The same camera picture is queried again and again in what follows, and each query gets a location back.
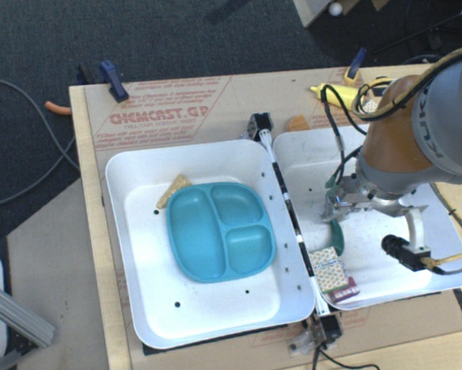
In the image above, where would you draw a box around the dark red packet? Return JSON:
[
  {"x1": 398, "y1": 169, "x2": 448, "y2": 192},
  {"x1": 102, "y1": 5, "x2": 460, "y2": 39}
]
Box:
[{"x1": 327, "y1": 275, "x2": 362, "y2": 304}]

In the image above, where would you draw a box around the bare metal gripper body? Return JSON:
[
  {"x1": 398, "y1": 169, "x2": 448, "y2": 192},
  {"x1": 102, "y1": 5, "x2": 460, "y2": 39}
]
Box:
[{"x1": 326, "y1": 167, "x2": 430, "y2": 225}]

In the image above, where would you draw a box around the orange bread slice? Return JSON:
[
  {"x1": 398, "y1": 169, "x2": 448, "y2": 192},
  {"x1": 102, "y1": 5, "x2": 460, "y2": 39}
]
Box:
[{"x1": 282, "y1": 113, "x2": 312, "y2": 134}]

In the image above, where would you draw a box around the black cylinder on white bracket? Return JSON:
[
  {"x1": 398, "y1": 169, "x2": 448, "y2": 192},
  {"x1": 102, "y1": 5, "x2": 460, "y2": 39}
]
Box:
[{"x1": 377, "y1": 203, "x2": 435, "y2": 276}]

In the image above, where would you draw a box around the white carton with yellow pattern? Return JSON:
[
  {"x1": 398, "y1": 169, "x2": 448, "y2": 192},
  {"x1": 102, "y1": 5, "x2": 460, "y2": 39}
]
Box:
[{"x1": 307, "y1": 245, "x2": 354, "y2": 296}]

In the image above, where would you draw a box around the black block with thin wires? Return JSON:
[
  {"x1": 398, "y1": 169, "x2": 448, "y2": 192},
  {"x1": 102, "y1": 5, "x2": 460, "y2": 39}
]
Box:
[
  {"x1": 285, "y1": 311, "x2": 346, "y2": 356},
  {"x1": 245, "y1": 111, "x2": 275, "y2": 142}
]

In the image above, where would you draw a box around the thin black and white rod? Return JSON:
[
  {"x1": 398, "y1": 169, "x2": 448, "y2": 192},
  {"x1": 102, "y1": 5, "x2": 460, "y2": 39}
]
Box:
[{"x1": 258, "y1": 125, "x2": 328, "y2": 320}]

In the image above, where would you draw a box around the brown cardboard board red print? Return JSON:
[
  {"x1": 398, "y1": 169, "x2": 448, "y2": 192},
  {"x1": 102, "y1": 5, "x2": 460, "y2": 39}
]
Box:
[{"x1": 83, "y1": 52, "x2": 462, "y2": 370}]

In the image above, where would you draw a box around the blue divided plate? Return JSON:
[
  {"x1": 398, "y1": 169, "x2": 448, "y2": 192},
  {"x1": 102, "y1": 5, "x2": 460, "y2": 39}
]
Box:
[{"x1": 163, "y1": 176, "x2": 280, "y2": 287}]

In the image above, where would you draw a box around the tan biscuit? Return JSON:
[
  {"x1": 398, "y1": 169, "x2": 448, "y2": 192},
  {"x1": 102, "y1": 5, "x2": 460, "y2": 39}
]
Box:
[{"x1": 152, "y1": 172, "x2": 196, "y2": 211}]

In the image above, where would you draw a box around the white plastic tray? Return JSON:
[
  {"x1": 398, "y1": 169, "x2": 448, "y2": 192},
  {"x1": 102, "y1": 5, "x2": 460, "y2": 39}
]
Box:
[
  {"x1": 270, "y1": 114, "x2": 462, "y2": 317},
  {"x1": 103, "y1": 134, "x2": 320, "y2": 353}
]

